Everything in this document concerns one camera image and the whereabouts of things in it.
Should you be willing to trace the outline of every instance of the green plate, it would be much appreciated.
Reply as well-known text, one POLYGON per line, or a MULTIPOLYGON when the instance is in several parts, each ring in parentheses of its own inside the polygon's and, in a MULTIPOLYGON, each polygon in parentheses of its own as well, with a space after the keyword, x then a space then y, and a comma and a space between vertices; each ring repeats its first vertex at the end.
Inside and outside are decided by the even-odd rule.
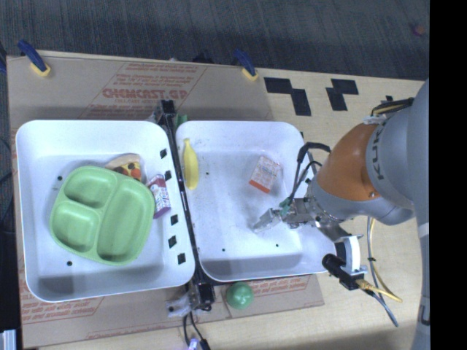
POLYGON ((154 208, 154 196, 141 182, 106 168, 83 166, 63 183, 50 215, 50 232, 70 252, 125 265, 141 253, 154 208))

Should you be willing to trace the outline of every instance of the table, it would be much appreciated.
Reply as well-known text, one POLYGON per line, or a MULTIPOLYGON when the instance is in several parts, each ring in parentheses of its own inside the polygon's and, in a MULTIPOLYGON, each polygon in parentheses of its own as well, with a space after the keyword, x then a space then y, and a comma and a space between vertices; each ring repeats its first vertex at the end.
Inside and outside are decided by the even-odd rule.
MULTIPOLYGON (((186 112, 193 119, 281 120, 296 126, 305 141, 333 147, 382 100, 413 97, 422 86, 418 81, 274 69, 257 69, 259 78, 252 82, 242 77, 235 66, 39 52, 51 64, 52 73, 48 78, 40 79, 29 71, 27 58, 9 58, 12 137, 23 123, 32 119, 118 119, 122 115, 118 110, 126 110, 128 119, 144 119, 155 104, 145 103, 150 98, 144 98, 143 93, 139 98, 131 98, 128 90, 149 87, 159 89, 159 94, 152 94, 153 99, 168 96, 174 99, 179 112, 186 112), (116 65, 110 74, 108 65, 113 61, 120 66, 116 65), (122 63, 128 71, 121 71, 122 63), (157 80, 137 76, 142 71, 160 76, 164 67, 178 69, 172 72, 178 77, 161 81, 160 77, 157 80), (67 69, 72 69, 74 77, 68 75, 65 82, 61 74, 67 69), (135 99, 139 101, 117 102, 135 99)), ((323 162, 326 153, 314 152, 314 158, 323 162)), ((16 176, 15 181, 18 207, 16 176)), ((352 234, 365 234, 366 219, 355 218, 343 226, 352 234)), ((18 235, 18 248, 22 250, 20 231, 18 235)), ((360 240, 360 247, 365 260, 366 237, 360 240)), ((412 342, 422 281, 416 222, 410 220, 392 227, 378 225, 373 250, 386 285, 404 300, 402 303, 387 300, 399 322, 398 328, 378 302, 362 292, 347 291, 336 278, 324 273, 313 276, 319 282, 324 305, 320 304, 318 295, 310 296, 308 302, 301 297, 305 308, 296 308, 292 303, 294 293, 282 298, 278 295, 278 300, 290 304, 290 310, 212 322, 207 316, 200 316, 198 328, 212 349, 407 349, 412 342)), ((137 305, 137 301, 134 297, 122 305, 123 320, 128 327, 136 319, 131 316, 135 313, 126 309, 128 305, 137 305)), ((22 307, 23 318, 31 314, 26 312, 28 308, 24 304, 22 307)), ((87 323, 86 316, 72 320, 79 327, 87 323)), ((23 325, 26 332, 28 325, 23 325)), ((47 333, 49 346, 37 346, 44 350, 186 348, 180 326, 158 329, 142 325, 133 332, 123 329, 88 336, 94 339, 86 341, 61 340, 67 343, 54 342, 46 322, 36 330, 38 337, 43 330, 47 333)))

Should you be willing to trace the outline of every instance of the banana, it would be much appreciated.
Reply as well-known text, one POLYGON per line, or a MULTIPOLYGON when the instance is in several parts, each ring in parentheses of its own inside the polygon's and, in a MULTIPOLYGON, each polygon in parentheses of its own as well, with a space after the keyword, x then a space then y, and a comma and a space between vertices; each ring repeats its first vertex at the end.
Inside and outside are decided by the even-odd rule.
POLYGON ((183 164, 185 183, 188 189, 194 190, 198 185, 198 158, 190 145, 190 139, 184 139, 185 151, 183 152, 183 164))

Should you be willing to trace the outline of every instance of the robotic hand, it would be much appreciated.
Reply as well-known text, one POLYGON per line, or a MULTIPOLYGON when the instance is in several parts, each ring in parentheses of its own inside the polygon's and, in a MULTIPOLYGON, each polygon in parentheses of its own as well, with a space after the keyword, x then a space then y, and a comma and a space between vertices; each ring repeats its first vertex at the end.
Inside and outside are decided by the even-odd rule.
POLYGON ((298 154, 296 182, 292 194, 269 209, 253 231, 286 222, 291 228, 308 223, 318 227, 339 247, 345 257, 329 254, 323 265, 347 289, 356 289, 366 272, 360 265, 357 238, 340 227, 345 220, 365 215, 386 225, 416 217, 422 251, 422 297, 412 350, 430 345, 430 261, 428 185, 429 80, 415 98, 382 104, 367 123, 354 127, 330 152, 328 159, 308 181, 304 198, 294 198, 308 167, 298 177, 301 161, 309 148, 330 151, 321 144, 307 143, 298 154))

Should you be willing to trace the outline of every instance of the green sphere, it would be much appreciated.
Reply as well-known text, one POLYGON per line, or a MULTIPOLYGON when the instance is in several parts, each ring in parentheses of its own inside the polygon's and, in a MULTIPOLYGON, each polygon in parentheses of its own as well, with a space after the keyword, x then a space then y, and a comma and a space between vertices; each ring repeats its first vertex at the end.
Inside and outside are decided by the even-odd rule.
POLYGON ((227 289, 227 303, 237 310, 247 308, 253 301, 253 297, 251 287, 241 281, 234 283, 227 289))

